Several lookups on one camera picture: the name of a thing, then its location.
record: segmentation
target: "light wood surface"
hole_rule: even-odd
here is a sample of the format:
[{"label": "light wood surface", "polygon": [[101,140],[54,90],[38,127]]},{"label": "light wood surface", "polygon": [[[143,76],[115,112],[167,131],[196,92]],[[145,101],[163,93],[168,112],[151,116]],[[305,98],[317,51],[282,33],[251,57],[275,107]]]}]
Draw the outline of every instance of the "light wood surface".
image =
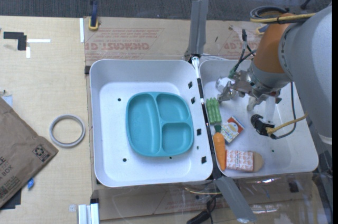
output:
[{"label": "light wood surface", "polygon": [[[0,88],[13,96],[13,108],[40,136],[49,137],[52,121],[63,114],[79,116],[87,126],[84,140],[73,148],[60,148],[56,157],[34,177],[34,186],[22,190],[21,205],[0,210],[1,223],[77,223],[72,204],[89,204],[91,167],[85,53],[80,43],[78,18],[0,16]],[[3,32],[24,32],[32,43],[31,58],[18,51],[17,40]],[[80,126],[59,122],[55,136],[71,142]]]}]

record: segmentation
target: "white plastic tray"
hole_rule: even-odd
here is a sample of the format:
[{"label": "white plastic tray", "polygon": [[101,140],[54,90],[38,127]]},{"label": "white plastic tray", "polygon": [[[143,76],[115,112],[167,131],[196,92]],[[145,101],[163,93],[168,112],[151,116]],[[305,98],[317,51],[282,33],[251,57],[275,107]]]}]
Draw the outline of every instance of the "white plastic tray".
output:
[{"label": "white plastic tray", "polygon": [[[192,65],[181,60],[100,60],[91,66],[90,89],[95,175],[103,185],[194,182],[211,175],[208,135]],[[187,152],[151,157],[136,153],[130,146],[127,102],[133,95],[148,91],[177,94],[188,104],[194,141]]]},{"label": "white plastic tray", "polygon": [[[200,64],[200,75],[205,100],[217,97],[220,94],[215,87],[216,81],[220,77],[226,77],[236,63],[237,61],[234,60],[208,60]],[[244,61],[238,71],[247,70],[250,63],[250,61]],[[293,120],[289,85],[281,90],[280,97],[282,100],[276,105],[273,118],[276,126]],[[260,114],[264,117],[265,103],[261,103],[248,112],[246,109],[248,101],[249,97],[245,96],[244,98],[237,97],[233,100],[224,101],[220,104],[220,113],[224,122],[231,116],[235,116],[245,127],[245,130],[227,145],[227,148],[240,151],[255,151],[262,155],[265,163],[262,169],[255,173],[226,169],[223,174],[232,178],[247,178],[283,173],[311,172],[315,170],[318,166],[318,154],[306,120],[297,122],[297,127],[291,135],[273,140],[259,135],[250,121],[254,114]],[[302,117],[304,112],[295,87],[294,102],[297,118]],[[292,126],[280,129],[275,132],[275,135],[286,134],[292,129]],[[211,126],[211,130],[212,134],[214,134],[213,125]]]}]

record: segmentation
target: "white ring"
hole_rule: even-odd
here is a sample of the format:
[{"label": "white ring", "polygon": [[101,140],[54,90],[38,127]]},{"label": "white ring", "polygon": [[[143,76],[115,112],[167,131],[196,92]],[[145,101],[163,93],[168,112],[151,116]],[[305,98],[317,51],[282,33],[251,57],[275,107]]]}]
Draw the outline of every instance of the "white ring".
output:
[{"label": "white ring", "polygon": [[[81,127],[82,127],[82,133],[81,133],[81,136],[74,142],[71,142],[71,143],[63,143],[63,142],[59,142],[55,137],[54,137],[54,134],[53,134],[53,129],[54,129],[54,126],[61,120],[63,119],[72,119],[72,120],[75,120],[77,121]],[[85,124],[84,122],[76,115],[73,115],[73,114],[64,114],[64,115],[61,115],[61,116],[58,116],[51,124],[51,126],[49,127],[49,134],[51,136],[51,139],[53,141],[53,143],[59,145],[60,147],[63,147],[63,148],[71,148],[71,147],[74,147],[75,145],[78,145],[82,140],[83,138],[85,137],[85,133],[86,133],[86,127],[85,127]]]}]

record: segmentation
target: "transparent plastic sheet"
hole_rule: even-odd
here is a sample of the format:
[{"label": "transparent plastic sheet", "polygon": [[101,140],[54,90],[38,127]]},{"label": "transparent plastic sheet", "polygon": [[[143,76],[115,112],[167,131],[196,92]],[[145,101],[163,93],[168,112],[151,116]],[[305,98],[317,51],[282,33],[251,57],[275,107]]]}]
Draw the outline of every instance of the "transparent plastic sheet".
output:
[{"label": "transparent plastic sheet", "polygon": [[[222,3],[218,6],[225,7],[223,3],[226,1],[220,1]],[[101,6],[98,12],[100,29],[89,31],[87,24],[90,17],[84,18],[88,67],[100,59],[184,59],[189,42],[190,14],[170,13],[165,6],[152,8],[154,2],[149,0],[151,11],[130,7],[130,13],[120,12],[108,17],[105,7],[118,8],[119,3],[132,5],[132,2],[98,2]],[[264,27],[263,24],[214,18],[209,12],[203,60],[238,59],[242,48],[242,29],[247,31],[248,45],[252,49],[257,48],[262,36],[258,29]],[[202,211],[207,211],[208,202],[213,209],[211,217],[204,223],[240,222],[212,180],[115,189],[101,185],[94,172],[92,177],[92,198],[100,201],[102,223],[187,223]],[[257,217],[256,223],[325,224],[333,221],[332,175],[327,170],[319,168],[313,173],[235,179],[235,182]]]}]

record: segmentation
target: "yellow cable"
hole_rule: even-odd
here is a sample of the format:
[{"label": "yellow cable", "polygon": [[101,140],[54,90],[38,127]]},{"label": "yellow cable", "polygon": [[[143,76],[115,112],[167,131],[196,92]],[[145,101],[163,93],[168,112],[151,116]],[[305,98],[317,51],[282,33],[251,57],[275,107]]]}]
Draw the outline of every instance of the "yellow cable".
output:
[{"label": "yellow cable", "polygon": [[307,114],[307,112],[306,112],[305,115],[304,115],[303,117],[298,118],[298,119],[296,119],[296,120],[289,121],[289,122],[287,122],[287,123],[284,123],[284,124],[282,124],[282,125],[280,125],[280,126],[277,126],[277,127],[274,127],[274,128],[266,127],[266,128],[265,128],[265,129],[266,129],[266,132],[267,132],[269,135],[271,135],[272,133],[276,132],[277,130],[280,130],[281,128],[283,128],[283,127],[285,127],[285,126],[287,126],[287,125],[290,125],[290,124],[299,122],[300,120],[304,120],[304,119],[307,117],[307,115],[308,115],[308,114]]},{"label": "yellow cable", "polygon": [[300,15],[289,15],[289,16],[281,16],[281,17],[273,17],[273,18],[250,18],[250,21],[256,23],[271,23],[271,22],[281,22],[281,21],[292,21],[299,20],[303,18],[310,18],[316,13],[311,14],[300,14]]}]

